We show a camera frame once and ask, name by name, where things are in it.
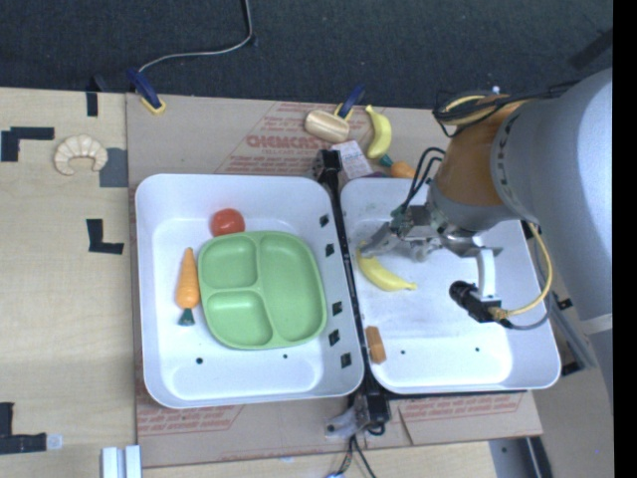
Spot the brown cardboard board red print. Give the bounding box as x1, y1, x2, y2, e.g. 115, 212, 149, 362
124, 92, 544, 469

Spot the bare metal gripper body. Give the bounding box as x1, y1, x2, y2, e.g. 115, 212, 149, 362
389, 202, 505, 260

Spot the yellow banana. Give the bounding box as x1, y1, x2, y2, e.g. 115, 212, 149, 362
354, 245, 419, 294
363, 104, 394, 160

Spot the orange carrot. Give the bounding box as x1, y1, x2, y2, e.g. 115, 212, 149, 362
378, 153, 417, 180
174, 246, 202, 328

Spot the thin black rod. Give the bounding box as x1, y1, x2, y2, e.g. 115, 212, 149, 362
322, 166, 380, 402

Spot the white and pink carton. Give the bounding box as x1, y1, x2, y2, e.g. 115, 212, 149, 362
329, 139, 374, 180

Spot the beige croissant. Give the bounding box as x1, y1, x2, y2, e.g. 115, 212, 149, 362
53, 133, 109, 177

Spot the red tomato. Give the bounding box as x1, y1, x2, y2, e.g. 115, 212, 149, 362
208, 207, 247, 239

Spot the green divided plate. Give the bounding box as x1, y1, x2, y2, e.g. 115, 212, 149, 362
197, 230, 329, 352

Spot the black cylinder on white bracket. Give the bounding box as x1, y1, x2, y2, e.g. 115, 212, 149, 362
448, 246, 505, 325

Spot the orange wedge block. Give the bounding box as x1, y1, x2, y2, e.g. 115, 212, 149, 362
364, 325, 388, 365

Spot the beige bread bun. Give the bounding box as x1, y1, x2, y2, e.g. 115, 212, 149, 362
304, 109, 351, 144

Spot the white plastic tray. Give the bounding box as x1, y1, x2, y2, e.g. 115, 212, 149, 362
133, 172, 366, 410
339, 176, 563, 396

